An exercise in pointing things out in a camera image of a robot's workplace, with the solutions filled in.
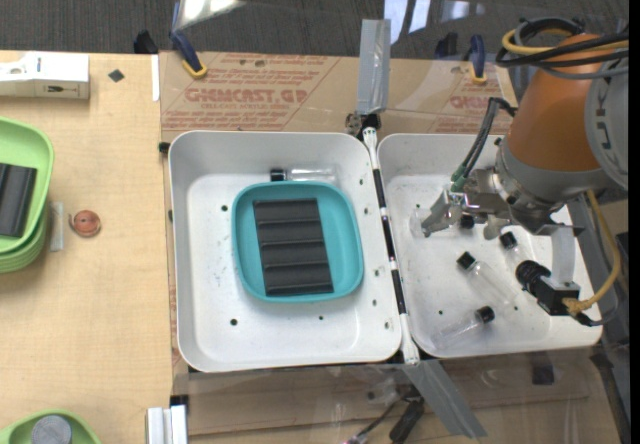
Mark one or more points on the black ribbed insert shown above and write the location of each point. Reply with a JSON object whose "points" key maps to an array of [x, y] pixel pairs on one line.
{"points": [[15, 199], [292, 247]]}

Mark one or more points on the blue plate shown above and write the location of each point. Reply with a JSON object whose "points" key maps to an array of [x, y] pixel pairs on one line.
{"points": [[245, 242]]}

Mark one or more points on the white cardboard box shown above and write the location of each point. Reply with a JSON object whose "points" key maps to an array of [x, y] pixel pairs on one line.
{"points": [[45, 74]]}

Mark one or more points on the grey can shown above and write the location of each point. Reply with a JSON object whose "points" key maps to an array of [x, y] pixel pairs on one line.
{"points": [[51, 431]]}

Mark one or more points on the red round disc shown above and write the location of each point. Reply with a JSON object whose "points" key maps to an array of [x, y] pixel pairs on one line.
{"points": [[86, 223]]}

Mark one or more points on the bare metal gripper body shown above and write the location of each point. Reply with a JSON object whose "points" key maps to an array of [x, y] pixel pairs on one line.
{"points": [[492, 199]]}

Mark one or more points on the white plastic tray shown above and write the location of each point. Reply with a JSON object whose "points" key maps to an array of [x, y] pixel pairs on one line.
{"points": [[215, 322], [440, 282]]}

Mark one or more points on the small clear plastic strip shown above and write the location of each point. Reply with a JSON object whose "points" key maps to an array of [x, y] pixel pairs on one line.
{"points": [[56, 232]]}

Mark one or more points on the brown cardboard board red print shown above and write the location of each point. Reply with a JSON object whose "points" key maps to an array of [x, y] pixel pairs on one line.
{"points": [[280, 92]]}

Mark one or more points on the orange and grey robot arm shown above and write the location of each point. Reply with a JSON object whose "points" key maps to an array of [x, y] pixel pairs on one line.
{"points": [[555, 122]]}

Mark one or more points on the clear plastic bottle black cap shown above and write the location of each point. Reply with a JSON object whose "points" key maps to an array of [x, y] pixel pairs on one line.
{"points": [[310, 175], [511, 246], [465, 327], [467, 221], [482, 274]]}

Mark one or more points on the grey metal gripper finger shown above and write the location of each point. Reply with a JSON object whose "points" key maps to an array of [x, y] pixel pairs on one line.
{"points": [[442, 214], [494, 228]]}

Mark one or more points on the black cylinder on white bracket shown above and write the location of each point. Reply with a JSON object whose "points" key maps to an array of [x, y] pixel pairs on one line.
{"points": [[547, 289]]}

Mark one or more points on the thin black and white rod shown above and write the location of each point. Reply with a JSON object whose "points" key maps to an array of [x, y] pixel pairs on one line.
{"points": [[384, 212]]}

